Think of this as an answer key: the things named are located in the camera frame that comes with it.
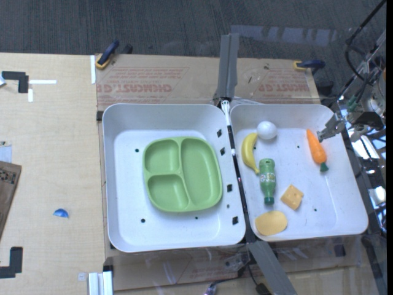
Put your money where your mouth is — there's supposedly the green divided plate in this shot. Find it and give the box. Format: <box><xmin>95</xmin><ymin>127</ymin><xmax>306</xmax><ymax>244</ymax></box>
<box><xmin>142</xmin><ymin>136</ymin><xmax>224</xmax><ymax>213</ymax></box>

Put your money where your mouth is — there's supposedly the brown paper packet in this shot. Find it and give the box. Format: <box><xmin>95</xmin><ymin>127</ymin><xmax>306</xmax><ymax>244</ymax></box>
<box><xmin>0</xmin><ymin>160</ymin><xmax>23</xmax><ymax>241</ymax></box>

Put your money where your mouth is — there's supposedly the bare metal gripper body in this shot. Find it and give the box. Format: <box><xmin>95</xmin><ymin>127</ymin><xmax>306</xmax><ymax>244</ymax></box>
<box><xmin>337</xmin><ymin>110</ymin><xmax>385</xmax><ymax>135</ymax></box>

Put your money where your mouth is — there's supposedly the orange carrot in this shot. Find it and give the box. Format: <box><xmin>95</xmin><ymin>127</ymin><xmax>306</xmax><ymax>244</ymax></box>
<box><xmin>306</xmin><ymin>128</ymin><xmax>330</xmax><ymax>173</ymax></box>

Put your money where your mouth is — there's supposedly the brown cardboard board red print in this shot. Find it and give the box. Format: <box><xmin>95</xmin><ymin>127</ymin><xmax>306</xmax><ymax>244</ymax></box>
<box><xmin>95</xmin><ymin>53</ymin><xmax>364</xmax><ymax>291</ymax></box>

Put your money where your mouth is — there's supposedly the white plastic tray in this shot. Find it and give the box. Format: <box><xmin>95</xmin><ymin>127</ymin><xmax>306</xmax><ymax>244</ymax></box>
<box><xmin>102</xmin><ymin>103</ymin><xmax>247</xmax><ymax>253</ymax></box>
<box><xmin>229</xmin><ymin>103</ymin><xmax>370</xmax><ymax>243</ymax></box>

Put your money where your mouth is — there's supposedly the white ball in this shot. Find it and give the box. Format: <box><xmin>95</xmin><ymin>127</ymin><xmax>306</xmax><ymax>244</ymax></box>
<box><xmin>256</xmin><ymin>120</ymin><xmax>278</xmax><ymax>141</ymax></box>

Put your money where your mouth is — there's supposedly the green plastic bottle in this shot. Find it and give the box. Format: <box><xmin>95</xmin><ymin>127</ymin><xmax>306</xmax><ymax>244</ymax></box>
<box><xmin>259</xmin><ymin>158</ymin><xmax>276</xmax><ymax>205</ymax></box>

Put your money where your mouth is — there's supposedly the yellow banana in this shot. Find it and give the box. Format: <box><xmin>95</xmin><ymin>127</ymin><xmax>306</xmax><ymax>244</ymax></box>
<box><xmin>241</xmin><ymin>132</ymin><xmax>261</xmax><ymax>175</ymax></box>

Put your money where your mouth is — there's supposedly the yellow round biscuit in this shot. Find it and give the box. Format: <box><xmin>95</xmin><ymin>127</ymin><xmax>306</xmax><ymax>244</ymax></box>
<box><xmin>254</xmin><ymin>210</ymin><xmax>289</xmax><ymax>237</ymax></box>

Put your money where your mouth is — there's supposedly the yellow cheese wedge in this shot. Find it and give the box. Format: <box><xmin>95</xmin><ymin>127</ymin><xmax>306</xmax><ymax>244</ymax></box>
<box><xmin>279</xmin><ymin>184</ymin><xmax>305</xmax><ymax>211</ymax></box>

